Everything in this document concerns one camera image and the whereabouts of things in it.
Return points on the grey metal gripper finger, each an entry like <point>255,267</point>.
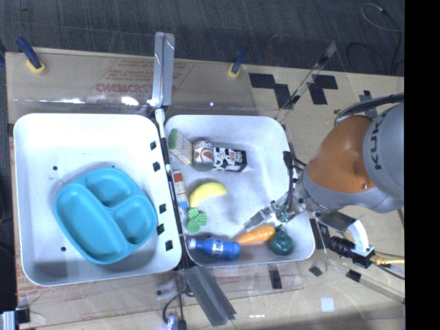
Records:
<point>258,218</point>

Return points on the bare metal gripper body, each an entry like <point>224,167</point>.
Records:
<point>296,205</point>

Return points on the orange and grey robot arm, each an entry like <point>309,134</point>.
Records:
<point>338,163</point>

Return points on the orange carrot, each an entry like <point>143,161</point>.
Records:
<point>258,234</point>

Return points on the dark green bell pepper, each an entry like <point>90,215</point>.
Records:
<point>281,243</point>

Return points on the blue bottle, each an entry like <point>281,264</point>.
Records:
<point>220,249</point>

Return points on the yellow banana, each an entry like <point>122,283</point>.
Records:
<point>206,191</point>

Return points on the green toy vegetable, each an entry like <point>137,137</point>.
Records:
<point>196,220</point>

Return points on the black and white cow carton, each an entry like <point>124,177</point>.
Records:
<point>228,158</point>

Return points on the orange white and blue carton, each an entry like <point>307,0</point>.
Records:
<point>180,187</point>

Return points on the orange and white can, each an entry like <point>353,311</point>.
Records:
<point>203,155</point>

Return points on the white plastic tray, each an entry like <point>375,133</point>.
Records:
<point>103,139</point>
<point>240,132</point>

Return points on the green rounded block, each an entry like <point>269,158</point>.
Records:
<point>173,138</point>

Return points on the thin black and white rod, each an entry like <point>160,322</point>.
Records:
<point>161,122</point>

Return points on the blue divided plate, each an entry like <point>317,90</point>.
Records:
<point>103,215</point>

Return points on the brown cardboard board red print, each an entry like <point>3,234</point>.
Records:
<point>86,77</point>

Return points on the black cylinder on white bracket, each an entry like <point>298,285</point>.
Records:
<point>359,234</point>

